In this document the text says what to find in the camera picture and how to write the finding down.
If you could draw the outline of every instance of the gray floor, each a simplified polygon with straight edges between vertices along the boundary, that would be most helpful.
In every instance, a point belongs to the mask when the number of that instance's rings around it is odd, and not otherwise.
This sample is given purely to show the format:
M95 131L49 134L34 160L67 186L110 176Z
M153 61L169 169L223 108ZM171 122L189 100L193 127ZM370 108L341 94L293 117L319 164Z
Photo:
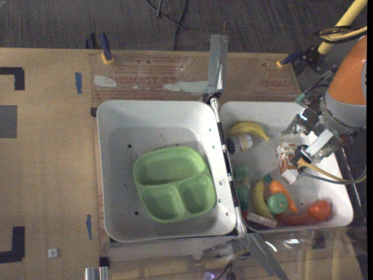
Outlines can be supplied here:
M159 0L147 1L156 8ZM113 49L208 51L210 35L225 26L230 52L293 53L318 45L313 33L334 26L353 1L164 0L156 17L146 0L0 0L0 47L85 48L92 32L105 32ZM366 24L364 9L354 25ZM338 62L347 52L338 47L331 57ZM305 71L299 75L301 88L316 78ZM358 134L347 148L354 176L366 162L366 135ZM358 188L365 212L366 189L366 183ZM366 231L358 229L360 242Z

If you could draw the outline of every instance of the yellow banana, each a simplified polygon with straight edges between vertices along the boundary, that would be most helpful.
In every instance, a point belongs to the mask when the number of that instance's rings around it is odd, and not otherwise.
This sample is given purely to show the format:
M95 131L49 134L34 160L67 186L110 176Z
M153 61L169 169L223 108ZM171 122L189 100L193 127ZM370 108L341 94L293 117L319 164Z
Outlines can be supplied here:
M254 134L266 139L267 141L269 140L269 137L265 134L263 127L253 121L241 121L232 127L230 136L240 134Z
M254 189L252 190L252 204L256 210L256 213L259 216L271 219L273 221L276 221L276 219L272 216L271 212L269 211L266 202L264 200L264 181L259 180L257 184L254 186Z

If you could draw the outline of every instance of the gray square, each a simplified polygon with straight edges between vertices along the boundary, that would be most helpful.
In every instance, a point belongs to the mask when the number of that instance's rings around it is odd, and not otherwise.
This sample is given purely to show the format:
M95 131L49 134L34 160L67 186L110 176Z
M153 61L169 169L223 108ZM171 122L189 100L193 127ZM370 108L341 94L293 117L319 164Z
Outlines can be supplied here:
M17 138L17 106L0 105L0 138Z

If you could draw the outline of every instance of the green bowl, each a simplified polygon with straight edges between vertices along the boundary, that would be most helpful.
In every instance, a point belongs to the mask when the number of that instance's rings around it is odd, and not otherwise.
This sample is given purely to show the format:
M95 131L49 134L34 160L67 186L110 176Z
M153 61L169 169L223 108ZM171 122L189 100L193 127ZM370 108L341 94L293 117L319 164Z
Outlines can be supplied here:
M133 177L146 212L160 223L194 218L215 206L209 168L192 148L175 146L146 153L137 158Z

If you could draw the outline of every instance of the white can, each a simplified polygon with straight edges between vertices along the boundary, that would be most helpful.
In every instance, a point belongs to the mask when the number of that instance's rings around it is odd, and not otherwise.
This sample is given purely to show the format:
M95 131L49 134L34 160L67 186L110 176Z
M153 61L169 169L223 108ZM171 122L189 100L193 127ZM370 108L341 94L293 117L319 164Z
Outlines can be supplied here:
M246 151L252 148L252 138L250 134L241 134L227 138L227 148L230 154L236 151Z

